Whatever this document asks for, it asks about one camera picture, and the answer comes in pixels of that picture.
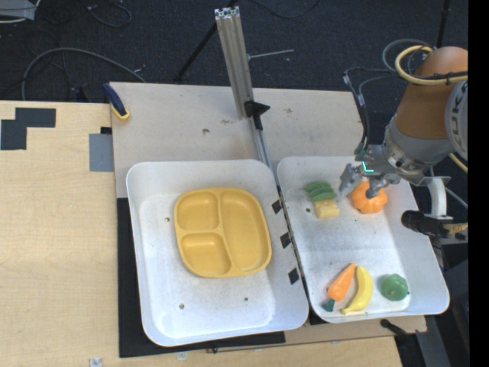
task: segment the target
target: teal light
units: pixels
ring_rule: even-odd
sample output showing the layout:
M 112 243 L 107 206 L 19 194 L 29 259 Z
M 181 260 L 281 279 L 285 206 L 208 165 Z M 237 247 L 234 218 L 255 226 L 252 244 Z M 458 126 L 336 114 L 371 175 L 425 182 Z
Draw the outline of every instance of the teal light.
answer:
M 365 173 L 374 173 L 374 170 L 367 170 L 367 165 L 365 164 L 365 161 L 362 161 L 361 163 L 364 165 Z

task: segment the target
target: orange carrot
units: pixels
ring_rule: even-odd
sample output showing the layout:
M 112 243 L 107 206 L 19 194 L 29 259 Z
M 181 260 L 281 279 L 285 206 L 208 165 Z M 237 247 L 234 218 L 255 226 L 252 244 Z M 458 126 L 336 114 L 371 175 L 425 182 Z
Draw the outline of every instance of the orange carrot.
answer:
M 346 296 L 353 280 L 353 275 L 355 274 L 355 268 L 356 264 L 352 262 L 329 286 L 328 297 L 330 299 L 322 305 L 326 311 L 333 311 L 335 302 L 339 302 Z

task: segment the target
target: wooden table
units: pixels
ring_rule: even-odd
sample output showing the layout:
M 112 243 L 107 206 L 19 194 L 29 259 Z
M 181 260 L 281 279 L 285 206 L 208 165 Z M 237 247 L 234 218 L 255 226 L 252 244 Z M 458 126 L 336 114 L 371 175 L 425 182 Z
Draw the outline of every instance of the wooden table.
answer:
M 119 358 L 115 174 L 91 171 L 89 158 L 89 135 L 112 124 L 109 104 L 2 101 L 0 119 L 16 108 L 56 109 L 56 126 L 0 150 L 1 364 L 401 366 L 393 334 L 366 322 L 305 325 L 282 346 Z M 426 330 L 424 317 L 392 322 Z

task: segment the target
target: yellow bowl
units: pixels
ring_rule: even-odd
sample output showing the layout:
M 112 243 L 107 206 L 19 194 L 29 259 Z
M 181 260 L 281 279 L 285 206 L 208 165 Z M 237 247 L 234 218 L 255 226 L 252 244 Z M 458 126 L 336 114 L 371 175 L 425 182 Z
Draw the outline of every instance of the yellow bowl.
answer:
M 246 190 L 191 190 L 177 200 L 174 219 L 180 256 L 198 276 L 243 276 L 270 262 L 267 220 L 256 197 Z

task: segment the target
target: orange pumpkin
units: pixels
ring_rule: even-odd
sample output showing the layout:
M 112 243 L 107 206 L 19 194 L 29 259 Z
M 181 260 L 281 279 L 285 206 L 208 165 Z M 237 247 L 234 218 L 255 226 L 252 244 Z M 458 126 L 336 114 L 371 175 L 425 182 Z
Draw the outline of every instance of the orange pumpkin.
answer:
M 370 187 L 368 181 L 363 180 L 357 185 L 356 188 L 351 192 L 351 199 L 353 200 L 353 205 L 362 213 L 377 213 L 382 210 L 384 204 L 387 202 L 387 195 L 384 188 L 379 190 L 376 197 L 371 199 L 365 196 L 365 192 Z

